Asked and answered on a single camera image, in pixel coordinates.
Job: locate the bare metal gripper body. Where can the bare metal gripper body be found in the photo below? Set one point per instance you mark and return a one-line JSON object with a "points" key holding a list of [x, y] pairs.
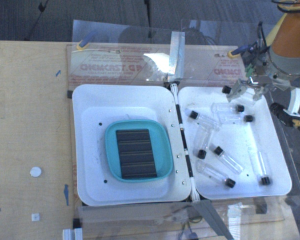
{"points": [[270, 78]]}

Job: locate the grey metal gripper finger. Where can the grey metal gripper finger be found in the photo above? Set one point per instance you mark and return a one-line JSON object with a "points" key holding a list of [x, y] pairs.
{"points": [[237, 90], [258, 94]]}

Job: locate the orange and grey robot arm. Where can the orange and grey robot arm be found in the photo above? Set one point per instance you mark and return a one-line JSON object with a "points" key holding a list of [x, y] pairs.
{"points": [[288, 34]]}

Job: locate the clear plastic bottle black cap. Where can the clear plastic bottle black cap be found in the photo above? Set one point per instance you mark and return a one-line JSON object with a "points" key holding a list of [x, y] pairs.
{"points": [[225, 108], [212, 172], [226, 89], [205, 120], [231, 118], [261, 164], [228, 160], [202, 140]]}

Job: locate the white plastic tray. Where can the white plastic tray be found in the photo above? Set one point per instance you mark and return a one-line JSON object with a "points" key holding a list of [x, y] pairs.
{"points": [[90, 146], [240, 139]]}

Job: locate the thin black and white rod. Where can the thin black and white rod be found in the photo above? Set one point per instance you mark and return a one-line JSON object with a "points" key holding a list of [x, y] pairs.
{"points": [[183, 134]]}

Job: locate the teal square plate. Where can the teal square plate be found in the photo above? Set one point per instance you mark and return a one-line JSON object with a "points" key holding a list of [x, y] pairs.
{"points": [[162, 146]]}

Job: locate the dark striped rectangular pad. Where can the dark striped rectangular pad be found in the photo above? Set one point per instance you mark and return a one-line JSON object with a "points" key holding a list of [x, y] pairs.
{"points": [[136, 154]]}

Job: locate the brown cardboard board red print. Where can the brown cardboard board red print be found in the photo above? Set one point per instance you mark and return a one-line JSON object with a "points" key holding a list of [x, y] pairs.
{"points": [[115, 66]]}

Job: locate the white round disc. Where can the white round disc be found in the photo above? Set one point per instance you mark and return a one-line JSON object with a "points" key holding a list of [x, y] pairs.
{"points": [[35, 171]]}

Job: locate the small white square piece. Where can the small white square piece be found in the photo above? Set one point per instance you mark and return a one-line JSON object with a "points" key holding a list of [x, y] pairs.
{"points": [[35, 217]]}

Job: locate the black cylinder on white bracket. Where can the black cylinder on white bracket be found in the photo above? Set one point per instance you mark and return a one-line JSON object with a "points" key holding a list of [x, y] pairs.
{"points": [[282, 112]]}

